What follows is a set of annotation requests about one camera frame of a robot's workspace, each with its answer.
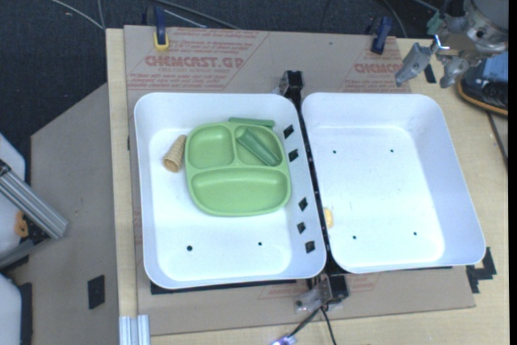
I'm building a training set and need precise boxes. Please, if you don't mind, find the green stick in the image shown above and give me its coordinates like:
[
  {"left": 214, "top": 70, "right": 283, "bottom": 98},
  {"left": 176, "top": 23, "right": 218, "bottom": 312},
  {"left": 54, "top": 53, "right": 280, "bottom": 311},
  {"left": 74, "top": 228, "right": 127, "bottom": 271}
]
[
  {"left": 227, "top": 116, "right": 277, "bottom": 129},
  {"left": 235, "top": 127, "right": 283, "bottom": 168}
]

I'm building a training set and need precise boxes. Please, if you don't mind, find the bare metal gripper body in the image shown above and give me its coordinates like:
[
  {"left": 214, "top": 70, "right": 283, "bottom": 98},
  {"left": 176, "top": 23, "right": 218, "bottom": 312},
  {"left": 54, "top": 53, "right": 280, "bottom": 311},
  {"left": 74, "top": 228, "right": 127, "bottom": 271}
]
[{"left": 437, "top": 3, "right": 509, "bottom": 62}]

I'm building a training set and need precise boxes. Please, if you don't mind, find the green divided plate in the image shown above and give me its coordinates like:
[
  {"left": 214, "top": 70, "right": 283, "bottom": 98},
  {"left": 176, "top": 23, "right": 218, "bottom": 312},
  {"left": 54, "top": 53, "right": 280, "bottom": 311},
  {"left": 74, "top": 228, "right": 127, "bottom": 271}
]
[{"left": 183, "top": 121, "right": 292, "bottom": 218}]

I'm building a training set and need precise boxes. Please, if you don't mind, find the brown cardboard board, red print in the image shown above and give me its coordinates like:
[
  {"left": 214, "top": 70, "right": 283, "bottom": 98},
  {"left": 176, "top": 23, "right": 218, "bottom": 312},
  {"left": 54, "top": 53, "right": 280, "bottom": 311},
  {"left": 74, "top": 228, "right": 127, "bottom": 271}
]
[{"left": 123, "top": 24, "right": 477, "bottom": 337}]

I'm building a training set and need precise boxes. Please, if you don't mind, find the tan waffle cone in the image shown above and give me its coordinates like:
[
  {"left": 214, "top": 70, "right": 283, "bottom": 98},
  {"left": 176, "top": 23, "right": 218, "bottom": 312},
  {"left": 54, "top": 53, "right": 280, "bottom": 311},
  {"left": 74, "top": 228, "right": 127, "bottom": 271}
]
[{"left": 162, "top": 134, "right": 188, "bottom": 175}]

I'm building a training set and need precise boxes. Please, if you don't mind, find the thin black rod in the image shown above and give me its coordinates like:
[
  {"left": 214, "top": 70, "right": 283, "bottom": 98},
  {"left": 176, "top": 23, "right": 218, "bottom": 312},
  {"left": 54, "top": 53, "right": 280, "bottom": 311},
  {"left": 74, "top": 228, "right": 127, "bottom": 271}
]
[{"left": 293, "top": 91, "right": 334, "bottom": 278}]

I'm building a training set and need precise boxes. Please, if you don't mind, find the white plastic tray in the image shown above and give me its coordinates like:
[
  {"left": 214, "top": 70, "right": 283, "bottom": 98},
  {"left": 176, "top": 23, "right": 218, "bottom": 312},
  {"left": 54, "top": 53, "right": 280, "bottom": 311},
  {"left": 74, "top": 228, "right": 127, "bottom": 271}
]
[
  {"left": 300, "top": 91, "right": 487, "bottom": 276},
  {"left": 132, "top": 91, "right": 328, "bottom": 291}
]

